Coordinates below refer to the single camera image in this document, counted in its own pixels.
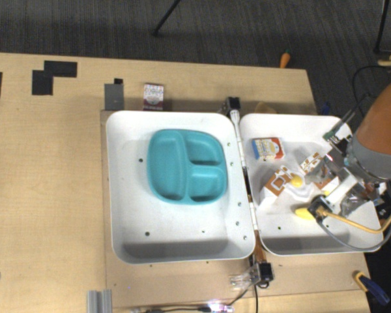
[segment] wooden table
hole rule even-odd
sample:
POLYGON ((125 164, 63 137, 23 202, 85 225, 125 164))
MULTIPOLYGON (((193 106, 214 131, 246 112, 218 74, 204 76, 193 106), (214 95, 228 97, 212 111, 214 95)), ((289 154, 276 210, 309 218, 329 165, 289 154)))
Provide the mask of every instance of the wooden table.
MULTIPOLYGON (((124 265, 128 274, 110 283, 104 84, 124 80, 127 110, 141 109, 143 85, 153 82, 165 86, 166 108, 175 111, 216 111, 225 97, 238 96, 245 112, 264 100, 282 113, 314 113, 305 71, 0 53, 0 72, 0 312, 85 312, 87 291, 104 288, 113 290, 115 312, 237 295, 228 277, 246 261, 124 265), (45 60, 76 61, 78 76, 54 78, 53 96, 33 96, 32 70, 43 70, 45 60), (127 300, 116 287, 132 289, 127 300)), ((369 312, 351 276, 368 274, 363 254, 267 256, 276 279, 259 292, 260 312, 369 312)), ((238 313, 254 312, 252 293, 246 296, 235 304, 238 313)))

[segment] metal rod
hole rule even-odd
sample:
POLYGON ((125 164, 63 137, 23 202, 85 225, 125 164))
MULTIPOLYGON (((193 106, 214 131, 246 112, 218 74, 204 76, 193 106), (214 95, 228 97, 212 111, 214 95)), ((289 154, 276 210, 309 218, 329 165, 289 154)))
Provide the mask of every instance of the metal rod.
POLYGON ((178 6, 178 4, 180 3, 181 0, 175 0, 173 2, 173 4, 170 6, 170 8, 168 9, 168 11, 165 13, 164 17, 159 21, 158 25, 155 27, 155 29, 152 31, 152 36, 155 36, 157 37, 158 36, 158 33, 159 33, 159 30, 162 28, 162 26, 164 25, 164 23, 166 22, 166 20, 168 20, 169 16, 172 14, 172 12, 174 11, 174 9, 178 6))
POLYGON ((384 26, 385 26, 385 20, 386 20, 386 13, 388 12, 388 6, 390 5, 390 0, 384 0, 383 3, 383 13, 381 15, 381 23, 379 25, 379 32, 378 32, 378 38, 377 42, 375 43, 375 47, 373 49, 374 53, 380 53, 379 46, 381 45, 381 39, 383 38, 383 32, 384 32, 384 26))

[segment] wire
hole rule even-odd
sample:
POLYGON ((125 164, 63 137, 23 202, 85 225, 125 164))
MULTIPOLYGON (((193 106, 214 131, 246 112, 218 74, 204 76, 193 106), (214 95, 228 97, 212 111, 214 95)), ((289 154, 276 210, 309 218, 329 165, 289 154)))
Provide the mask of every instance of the wire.
POLYGON ((323 210, 320 210, 319 208, 316 210, 316 213, 318 215, 322 215, 322 216, 329 216, 331 218, 334 218, 336 220, 339 220, 341 222, 344 222, 348 225, 351 225, 351 226, 354 226, 356 228, 359 228, 360 230, 362 231, 366 231, 368 233, 372 233, 372 234, 380 234, 382 233, 383 231, 385 231, 389 225, 391 224, 391 215, 385 220, 385 222, 383 223, 383 225, 381 226, 381 228, 379 228, 378 230, 374 230, 372 228, 368 228, 364 225, 361 225, 357 222, 353 222, 352 220, 349 220, 347 218, 345 218, 344 216, 339 216, 337 215, 336 213, 331 213, 331 212, 328 212, 326 211, 325 209, 323 210))
POLYGON ((378 37, 377 37, 377 41, 375 43, 375 47, 373 49, 373 51, 375 53, 385 53, 386 51, 385 50, 380 50, 379 49, 379 46, 381 44, 381 40, 383 38, 383 32, 384 32, 384 26, 385 26, 385 21, 386 21, 386 14, 388 12, 388 6, 390 4, 390 0, 383 0, 383 9, 381 11, 381 22, 379 24, 379 30, 378 30, 378 37))
POLYGON ((372 95, 371 93, 367 92, 364 94, 364 97, 362 98, 361 101, 359 101, 358 99, 358 95, 356 93, 356 77, 358 76, 358 74, 363 71, 363 70, 367 70, 369 68, 382 68, 382 69, 385 69, 385 67, 383 66, 378 66, 378 65, 368 65, 368 66, 363 66, 363 67, 360 67, 356 70, 356 72, 353 74, 353 77, 352 77, 352 88, 353 88, 353 97, 355 98, 355 101, 356 103, 358 104, 358 107, 359 107, 359 111, 360 111, 360 114, 362 116, 364 116, 364 112, 362 111, 362 108, 360 107, 360 103, 361 101, 363 101, 366 97, 370 97, 370 98, 377 98, 376 96, 372 95))
POLYGON ((234 303, 236 303, 240 298, 242 298, 244 295, 246 295, 246 292, 248 292, 251 285, 248 286, 246 290, 244 290, 240 295, 238 295, 235 299, 233 299, 229 304, 226 304, 226 306, 232 306, 234 303))
POLYGON ((259 299, 258 299, 258 290, 256 288, 256 285, 253 287, 253 289, 255 290, 255 302, 256 302, 256 310, 255 312, 258 313, 258 308, 259 308, 259 299))
POLYGON ((178 307, 178 308, 171 308, 169 310, 163 310, 162 312, 176 312, 179 310, 186 310, 186 311, 199 311, 199 308, 183 308, 183 307, 178 307))
MULTIPOLYGON (((229 304, 225 304, 226 306, 232 306, 234 303, 236 303, 240 298, 242 298, 244 295, 246 295, 246 292, 248 292, 249 288, 252 286, 253 284, 250 284, 246 290, 244 290, 240 295, 238 295, 236 298, 234 298, 229 304)), ((256 297, 256 307, 258 308, 258 294, 257 294, 257 290, 256 290, 256 285, 254 286, 255 288, 255 297, 256 297)), ((154 309, 149 309, 149 310, 146 310, 144 312, 140 312, 140 313, 165 313, 165 312, 176 312, 176 311, 179 311, 179 310, 185 310, 185 311, 192 311, 192 312, 195 312, 195 311, 198 311, 198 312, 211 312, 211 309, 210 307, 208 306, 199 306, 199 307, 193 307, 193 308, 188 308, 188 307, 176 307, 176 308, 170 308, 170 309, 167 309, 167 310, 164 310, 164 309, 161 309, 161 308, 154 308, 154 309)))
POLYGON ((378 243, 377 245, 372 246, 372 247, 359 248, 359 247, 352 246, 352 245, 342 241, 338 237, 336 237, 331 231, 329 231, 326 228, 325 225, 323 225, 323 219, 319 219, 317 221, 317 223, 329 236, 331 236, 338 243, 340 243, 341 245, 346 246, 346 247, 348 247, 350 249, 353 249, 353 250, 355 250, 357 252, 368 252, 368 251, 372 251, 372 250, 377 250, 377 249, 381 248, 391 238, 391 225, 390 225, 390 229, 389 229, 388 233, 385 235, 385 238, 380 243, 378 243))

